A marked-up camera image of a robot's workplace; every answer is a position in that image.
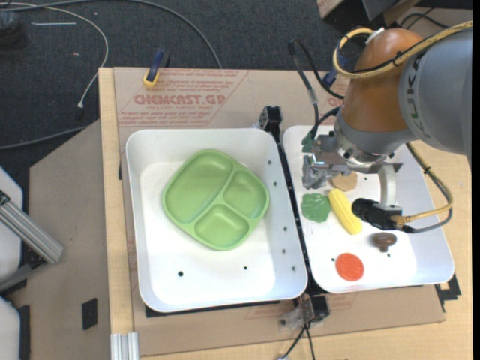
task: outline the yellow cable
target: yellow cable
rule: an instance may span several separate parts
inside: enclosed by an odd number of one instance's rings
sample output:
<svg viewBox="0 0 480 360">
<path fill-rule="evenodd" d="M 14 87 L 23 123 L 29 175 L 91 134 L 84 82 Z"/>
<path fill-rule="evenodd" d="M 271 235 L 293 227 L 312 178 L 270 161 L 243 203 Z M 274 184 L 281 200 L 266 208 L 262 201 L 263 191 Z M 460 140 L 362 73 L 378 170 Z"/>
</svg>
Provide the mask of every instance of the yellow cable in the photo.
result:
<svg viewBox="0 0 480 360">
<path fill-rule="evenodd" d="M 411 216 L 400 216 L 400 215 L 391 216 L 391 219 L 398 226 L 402 226 L 406 223 L 409 223 L 410 221 L 413 221 L 419 218 L 426 218 L 428 216 L 438 215 L 439 213 L 447 212 L 453 206 L 452 192 L 450 192 L 450 190 L 442 183 L 442 181 L 432 172 L 430 167 L 428 167 L 427 164 L 422 160 L 422 158 L 419 156 L 417 151 L 413 148 L 413 145 L 408 142 L 406 146 L 412 153 L 413 157 L 418 161 L 418 164 L 424 170 L 424 172 L 427 173 L 434 182 L 437 182 L 438 185 L 445 191 L 445 197 L 447 199 L 448 204 L 444 205 L 441 208 L 434 209 L 432 211 L 425 211 L 418 214 L 413 214 Z"/>
<path fill-rule="evenodd" d="M 343 36 L 337 48 L 333 53 L 333 65 L 334 68 L 337 70 L 339 74 L 342 74 L 350 79 L 366 79 L 368 77 L 378 76 L 380 74 L 384 74 L 387 71 L 395 67 L 399 67 L 402 65 L 409 57 L 415 55 L 416 53 L 428 48 L 432 44 L 436 43 L 437 41 L 446 38 L 447 36 L 453 35 L 459 31 L 463 31 L 464 29 L 470 29 L 473 27 L 473 21 L 462 22 L 461 24 L 454 25 L 450 28 L 444 29 L 430 37 L 426 37 L 425 39 L 419 41 L 416 45 L 410 47 L 406 51 L 402 52 L 400 55 L 396 56 L 392 60 L 390 60 L 387 64 L 383 66 L 379 66 L 374 68 L 373 70 L 367 70 L 364 72 L 349 72 L 348 70 L 344 70 L 340 63 L 338 62 L 338 54 L 341 49 L 345 46 L 345 44 L 350 41 L 352 38 L 358 35 L 371 35 L 374 31 L 369 28 L 356 28 L 352 31 L 348 32 L 345 36 Z"/>
</svg>

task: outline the red circle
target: red circle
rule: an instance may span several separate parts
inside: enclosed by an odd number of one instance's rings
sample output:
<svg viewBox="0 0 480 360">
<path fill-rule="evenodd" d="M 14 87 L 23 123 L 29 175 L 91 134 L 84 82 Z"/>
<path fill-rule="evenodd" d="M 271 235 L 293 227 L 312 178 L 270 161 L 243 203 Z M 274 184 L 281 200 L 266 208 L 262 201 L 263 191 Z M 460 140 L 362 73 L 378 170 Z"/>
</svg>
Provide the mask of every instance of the red circle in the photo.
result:
<svg viewBox="0 0 480 360">
<path fill-rule="evenodd" d="M 363 262 L 353 253 L 342 253 L 335 261 L 335 268 L 338 274 L 348 281 L 361 279 L 365 268 Z"/>
</svg>

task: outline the wooden table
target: wooden table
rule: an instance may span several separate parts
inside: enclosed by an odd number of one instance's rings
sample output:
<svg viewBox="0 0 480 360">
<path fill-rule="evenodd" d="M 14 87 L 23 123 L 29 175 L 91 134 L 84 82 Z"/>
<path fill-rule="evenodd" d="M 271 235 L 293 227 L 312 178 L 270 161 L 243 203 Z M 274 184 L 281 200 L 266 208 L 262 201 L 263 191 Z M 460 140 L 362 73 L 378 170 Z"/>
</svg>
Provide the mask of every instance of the wooden table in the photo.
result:
<svg viewBox="0 0 480 360">
<path fill-rule="evenodd" d="M 119 136 L 117 132 L 116 92 L 112 68 L 101 68 L 100 121 L 103 150 L 103 180 L 106 214 L 106 246 L 109 274 L 111 333 L 125 335 L 135 331 L 125 232 L 124 198 L 119 180 Z M 434 167 L 454 196 L 454 216 L 443 227 L 455 262 L 462 295 L 445 305 L 445 322 L 404 326 L 313 338 L 318 359 L 472 359 L 472 203 L 471 171 L 463 156 L 446 154 L 416 142 L 417 149 Z M 428 182 L 436 206 L 442 195 Z M 148 359 L 276 359 L 291 340 L 273 341 L 197 352 L 149 356 Z M 289 356 L 310 359 L 308 340 L 300 340 Z"/>
</svg>

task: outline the yellow and blue clamp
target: yellow and blue clamp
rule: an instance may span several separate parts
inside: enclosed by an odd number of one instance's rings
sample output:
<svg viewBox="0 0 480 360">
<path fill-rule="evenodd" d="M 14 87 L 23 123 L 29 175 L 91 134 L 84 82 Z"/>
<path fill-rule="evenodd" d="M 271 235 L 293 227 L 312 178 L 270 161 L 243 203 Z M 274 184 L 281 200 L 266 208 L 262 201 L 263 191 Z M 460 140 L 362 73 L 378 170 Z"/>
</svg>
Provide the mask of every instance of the yellow and blue clamp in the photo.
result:
<svg viewBox="0 0 480 360">
<path fill-rule="evenodd" d="M 160 72 L 158 68 L 166 67 L 170 60 L 170 53 L 165 49 L 159 48 L 155 53 L 153 61 L 151 62 L 150 69 L 147 70 L 143 77 L 143 85 L 148 87 L 154 87 L 157 83 Z"/>
</svg>

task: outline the green plate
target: green plate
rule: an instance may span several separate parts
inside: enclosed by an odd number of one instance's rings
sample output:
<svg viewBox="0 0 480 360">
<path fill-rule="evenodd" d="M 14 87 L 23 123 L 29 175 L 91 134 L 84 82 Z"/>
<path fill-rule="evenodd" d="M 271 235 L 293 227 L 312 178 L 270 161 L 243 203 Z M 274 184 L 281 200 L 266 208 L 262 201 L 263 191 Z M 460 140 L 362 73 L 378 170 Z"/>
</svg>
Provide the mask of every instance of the green plate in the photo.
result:
<svg viewBox="0 0 480 360">
<path fill-rule="evenodd" d="M 208 149 L 190 157 L 162 193 L 168 217 L 216 250 L 240 245 L 269 207 L 262 180 L 230 156 Z"/>
</svg>

